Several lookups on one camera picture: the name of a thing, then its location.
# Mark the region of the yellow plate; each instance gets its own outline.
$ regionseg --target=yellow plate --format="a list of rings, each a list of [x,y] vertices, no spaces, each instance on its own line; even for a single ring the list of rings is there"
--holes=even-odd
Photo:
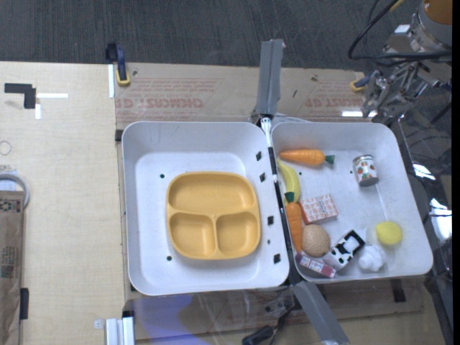
[[[231,259],[260,241],[257,196],[248,180],[230,172],[187,172],[166,194],[167,232],[174,248],[193,259]]]

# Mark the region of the brown egg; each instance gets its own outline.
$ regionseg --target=brown egg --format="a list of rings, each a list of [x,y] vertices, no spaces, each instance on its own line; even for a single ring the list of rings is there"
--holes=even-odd
[[[302,232],[302,250],[312,257],[322,257],[331,247],[331,237],[322,226],[305,225]]]

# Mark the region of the plastic tray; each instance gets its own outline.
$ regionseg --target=plastic tray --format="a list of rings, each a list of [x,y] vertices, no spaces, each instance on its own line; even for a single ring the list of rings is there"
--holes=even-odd
[[[185,257],[241,258],[259,244],[257,195],[238,174],[181,174],[167,187],[166,203],[170,241]]]
[[[329,233],[331,244],[351,229],[364,231],[367,244],[378,244],[375,226],[382,221],[394,221],[402,228],[402,241],[384,247],[387,263],[378,272],[367,272],[353,258],[333,279],[322,277],[298,266],[309,281],[328,283],[379,277],[424,275],[433,265],[418,207],[413,197],[407,173],[395,135],[376,123],[280,123],[272,129],[275,154],[297,148],[319,149],[335,155],[334,164],[308,167],[284,161],[299,176],[300,198],[330,194],[339,212],[336,218],[320,222]],[[359,186],[353,171],[353,159],[371,154],[379,182]]]
[[[149,122],[129,125],[122,137],[128,273],[145,295],[272,288],[289,272],[288,254],[271,177],[267,141],[244,122]],[[168,237],[167,187],[191,172],[244,177],[257,195],[260,242],[236,259],[191,259]]]

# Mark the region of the toy banana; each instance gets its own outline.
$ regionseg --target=toy banana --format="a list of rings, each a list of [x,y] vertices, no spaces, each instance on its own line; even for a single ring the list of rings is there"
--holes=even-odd
[[[300,197],[300,183],[296,171],[279,160],[276,163],[280,169],[282,179],[285,181],[286,193],[294,192],[294,202],[297,202]]]

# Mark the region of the paper bag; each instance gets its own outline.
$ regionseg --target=paper bag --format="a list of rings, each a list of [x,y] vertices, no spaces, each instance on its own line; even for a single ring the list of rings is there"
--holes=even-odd
[[[0,344],[18,345],[24,193],[0,190]]]

